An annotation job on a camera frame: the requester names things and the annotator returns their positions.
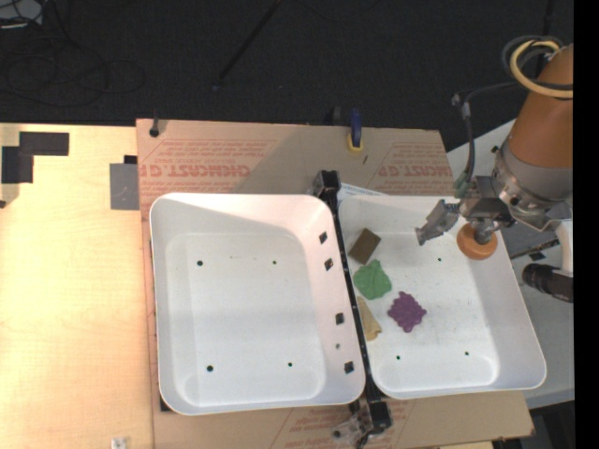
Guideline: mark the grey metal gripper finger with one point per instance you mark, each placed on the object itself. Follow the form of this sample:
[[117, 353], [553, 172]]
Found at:
[[484, 234], [437, 225]]

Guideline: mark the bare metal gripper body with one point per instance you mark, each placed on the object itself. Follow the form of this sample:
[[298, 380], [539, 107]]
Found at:
[[486, 199]]

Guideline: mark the brown square biscuit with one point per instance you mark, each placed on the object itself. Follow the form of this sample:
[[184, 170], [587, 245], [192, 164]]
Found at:
[[365, 247]]

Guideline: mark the brown cardboard board red print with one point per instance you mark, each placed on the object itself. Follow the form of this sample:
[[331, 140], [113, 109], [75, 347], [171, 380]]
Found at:
[[299, 162]]

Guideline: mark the orange doughnut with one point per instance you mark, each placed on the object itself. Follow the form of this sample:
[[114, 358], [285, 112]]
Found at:
[[468, 249]]

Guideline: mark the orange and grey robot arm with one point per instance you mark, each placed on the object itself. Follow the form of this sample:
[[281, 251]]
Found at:
[[543, 124]]

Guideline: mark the white printed paper label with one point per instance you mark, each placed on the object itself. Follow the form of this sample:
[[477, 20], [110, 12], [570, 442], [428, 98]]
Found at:
[[360, 190]]

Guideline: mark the white plastic tray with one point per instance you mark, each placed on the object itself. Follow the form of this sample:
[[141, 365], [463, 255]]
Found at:
[[444, 325], [248, 307]]

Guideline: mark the black cylinder on white bracket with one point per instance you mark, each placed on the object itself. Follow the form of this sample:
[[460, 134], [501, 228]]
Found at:
[[547, 279]]

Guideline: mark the thin black rod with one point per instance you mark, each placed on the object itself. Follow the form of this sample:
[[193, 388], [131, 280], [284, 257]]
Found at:
[[352, 288]]

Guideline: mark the tan bread slice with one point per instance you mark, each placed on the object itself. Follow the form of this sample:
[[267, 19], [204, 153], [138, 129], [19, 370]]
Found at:
[[369, 322]]

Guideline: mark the green lettuce leaf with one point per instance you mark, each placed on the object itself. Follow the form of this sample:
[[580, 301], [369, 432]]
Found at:
[[372, 281]]

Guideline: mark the purple grapes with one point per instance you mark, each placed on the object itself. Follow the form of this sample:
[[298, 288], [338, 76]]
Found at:
[[406, 311]]

